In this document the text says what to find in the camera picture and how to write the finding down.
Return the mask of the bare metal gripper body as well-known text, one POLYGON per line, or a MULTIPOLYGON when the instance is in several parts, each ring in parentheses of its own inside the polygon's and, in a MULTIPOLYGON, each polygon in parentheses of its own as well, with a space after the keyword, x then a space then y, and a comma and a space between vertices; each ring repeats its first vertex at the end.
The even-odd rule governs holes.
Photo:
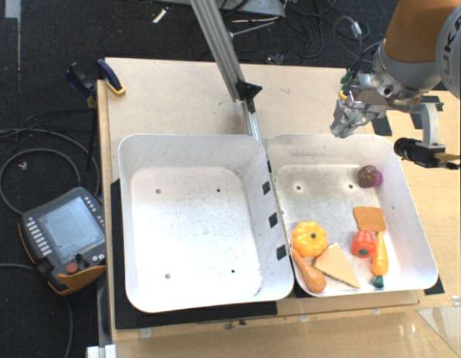
POLYGON ((354 121, 380 119, 387 110, 408 113, 415 107, 415 90, 385 72, 359 72, 343 84, 343 95, 345 115, 354 121))

